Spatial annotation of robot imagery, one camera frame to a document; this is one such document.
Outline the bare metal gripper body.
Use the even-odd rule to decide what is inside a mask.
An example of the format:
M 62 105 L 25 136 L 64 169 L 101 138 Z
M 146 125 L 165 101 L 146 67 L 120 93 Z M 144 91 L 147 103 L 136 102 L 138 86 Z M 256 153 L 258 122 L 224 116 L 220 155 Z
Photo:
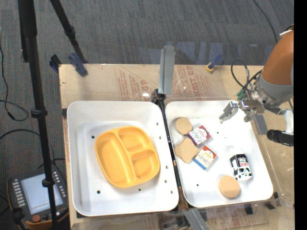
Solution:
M 260 81 L 256 81 L 250 89 L 245 89 L 241 99 L 238 101 L 238 107 L 246 116 L 255 116 L 263 114 L 265 111 L 272 112 L 276 115 L 283 115 L 285 109 L 281 109 L 283 102 L 269 96 Z

